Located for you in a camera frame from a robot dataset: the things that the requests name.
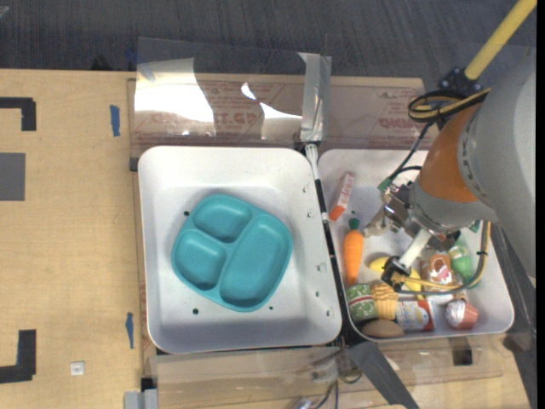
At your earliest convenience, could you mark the green bottle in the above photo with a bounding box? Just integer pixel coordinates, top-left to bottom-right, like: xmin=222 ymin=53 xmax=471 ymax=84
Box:
xmin=447 ymin=244 xmax=475 ymax=285

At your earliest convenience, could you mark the orange and white packet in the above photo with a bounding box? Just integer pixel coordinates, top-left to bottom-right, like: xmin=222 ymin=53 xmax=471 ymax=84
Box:
xmin=418 ymin=252 xmax=460 ymax=292

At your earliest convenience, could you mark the green and white can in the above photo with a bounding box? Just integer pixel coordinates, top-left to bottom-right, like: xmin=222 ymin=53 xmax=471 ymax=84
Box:
xmin=345 ymin=283 xmax=380 ymax=325

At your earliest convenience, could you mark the orange carrot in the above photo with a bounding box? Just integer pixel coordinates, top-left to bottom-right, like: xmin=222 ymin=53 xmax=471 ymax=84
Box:
xmin=342 ymin=217 xmax=365 ymax=287

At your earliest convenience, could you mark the orange and white carton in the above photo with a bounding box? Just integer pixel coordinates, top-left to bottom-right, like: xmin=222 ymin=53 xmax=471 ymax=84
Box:
xmin=328 ymin=171 xmax=356 ymax=222

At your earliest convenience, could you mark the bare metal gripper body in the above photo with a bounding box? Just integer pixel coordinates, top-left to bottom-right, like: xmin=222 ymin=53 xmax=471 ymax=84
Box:
xmin=381 ymin=182 xmax=461 ymax=251

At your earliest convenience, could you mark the yellow banana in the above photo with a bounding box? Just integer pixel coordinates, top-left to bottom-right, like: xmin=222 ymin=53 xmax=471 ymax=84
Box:
xmin=368 ymin=256 xmax=423 ymax=294

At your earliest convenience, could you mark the white and red can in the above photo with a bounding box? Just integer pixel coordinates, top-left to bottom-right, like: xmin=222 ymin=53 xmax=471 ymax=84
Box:
xmin=395 ymin=299 xmax=437 ymax=333

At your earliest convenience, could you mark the white plastic tray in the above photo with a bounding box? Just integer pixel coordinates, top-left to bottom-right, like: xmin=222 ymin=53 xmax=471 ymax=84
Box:
xmin=136 ymin=145 xmax=343 ymax=354
xmin=317 ymin=148 xmax=515 ymax=343

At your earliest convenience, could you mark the brown bread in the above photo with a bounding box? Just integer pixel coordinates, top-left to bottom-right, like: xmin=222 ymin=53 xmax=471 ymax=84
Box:
xmin=361 ymin=318 xmax=405 ymax=339

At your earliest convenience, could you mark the blue divided plate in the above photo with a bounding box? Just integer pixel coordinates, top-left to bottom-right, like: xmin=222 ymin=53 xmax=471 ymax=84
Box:
xmin=170 ymin=193 xmax=295 ymax=314

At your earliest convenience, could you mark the orange cup with white lid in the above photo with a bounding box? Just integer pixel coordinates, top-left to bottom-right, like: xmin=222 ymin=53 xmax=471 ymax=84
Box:
xmin=445 ymin=298 xmax=479 ymax=331

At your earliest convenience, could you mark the brown cardboard board red print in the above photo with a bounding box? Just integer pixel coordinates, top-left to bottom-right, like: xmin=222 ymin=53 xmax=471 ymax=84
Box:
xmin=127 ymin=72 xmax=504 ymax=383

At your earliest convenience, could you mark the yellow cupcake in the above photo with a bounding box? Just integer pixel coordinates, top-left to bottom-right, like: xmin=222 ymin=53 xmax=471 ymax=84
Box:
xmin=370 ymin=282 xmax=399 ymax=321

